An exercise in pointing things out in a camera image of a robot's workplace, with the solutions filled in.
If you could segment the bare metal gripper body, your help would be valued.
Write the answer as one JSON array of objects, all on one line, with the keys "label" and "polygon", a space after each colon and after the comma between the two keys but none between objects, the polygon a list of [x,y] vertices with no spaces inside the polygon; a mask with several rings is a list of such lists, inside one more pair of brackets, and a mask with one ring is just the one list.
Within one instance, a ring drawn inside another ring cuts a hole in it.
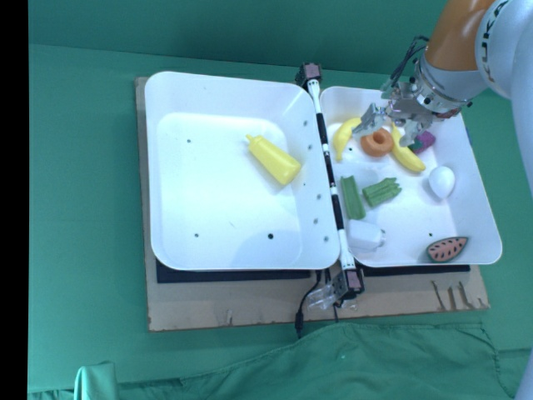
[{"label": "bare metal gripper body", "polygon": [[441,95],[422,81],[386,86],[384,98],[389,102],[389,116],[404,120],[409,129],[428,129],[436,121],[454,117],[462,107],[461,101]]}]

